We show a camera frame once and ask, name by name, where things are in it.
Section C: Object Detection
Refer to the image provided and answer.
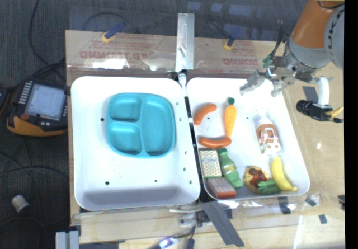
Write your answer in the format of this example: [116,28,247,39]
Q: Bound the green toy vegetable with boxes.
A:
[257,178,281,195]

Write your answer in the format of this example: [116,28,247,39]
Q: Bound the white plastic tray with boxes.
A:
[185,76,311,202]
[70,75,201,212]

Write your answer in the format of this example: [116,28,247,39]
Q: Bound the white and orange carton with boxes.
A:
[255,115,281,155]

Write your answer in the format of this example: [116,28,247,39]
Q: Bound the blue divided plate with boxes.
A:
[105,92,177,158]

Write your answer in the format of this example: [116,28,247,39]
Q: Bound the small grey metal cylinder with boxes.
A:
[11,194,30,213]

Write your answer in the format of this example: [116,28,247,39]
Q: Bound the black cylinder on white bracket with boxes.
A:
[295,76,335,122]

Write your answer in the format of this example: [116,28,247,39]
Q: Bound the orange toy carrot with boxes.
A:
[224,97,238,139]

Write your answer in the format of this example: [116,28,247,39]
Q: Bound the yellow banana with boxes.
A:
[271,156,298,193]

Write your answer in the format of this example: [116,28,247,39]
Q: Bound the green plastic bottle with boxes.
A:
[218,147,244,190]

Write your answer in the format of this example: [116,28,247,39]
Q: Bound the orange toy sausage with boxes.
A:
[198,136,233,149]
[192,102,218,126]

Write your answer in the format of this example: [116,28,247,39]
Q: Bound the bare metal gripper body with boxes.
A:
[264,55,316,84]

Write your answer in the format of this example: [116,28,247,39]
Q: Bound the orange and red box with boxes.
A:
[206,176,237,199]

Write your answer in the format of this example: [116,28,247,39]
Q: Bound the brown cardboard board, red print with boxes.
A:
[64,29,317,243]

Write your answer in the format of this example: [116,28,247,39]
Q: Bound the toy pizza slice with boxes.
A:
[243,165,270,195]

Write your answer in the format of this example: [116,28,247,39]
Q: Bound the white and yellow packet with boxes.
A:
[198,149,223,179]

